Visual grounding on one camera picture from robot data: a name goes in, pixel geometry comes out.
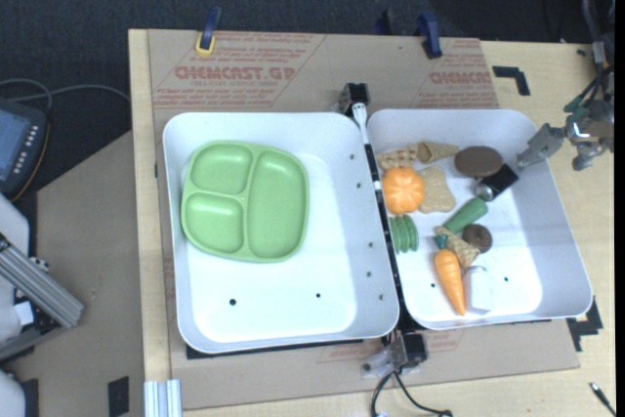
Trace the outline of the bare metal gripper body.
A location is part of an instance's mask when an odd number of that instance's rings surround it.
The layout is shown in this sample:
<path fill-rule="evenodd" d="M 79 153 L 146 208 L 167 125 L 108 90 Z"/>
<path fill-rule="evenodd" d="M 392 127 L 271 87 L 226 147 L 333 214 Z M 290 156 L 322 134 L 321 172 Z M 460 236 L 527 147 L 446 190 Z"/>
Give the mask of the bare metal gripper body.
<path fill-rule="evenodd" d="M 613 146 L 614 104 L 592 100 L 581 105 L 567 117 L 565 130 L 574 143 Z"/>

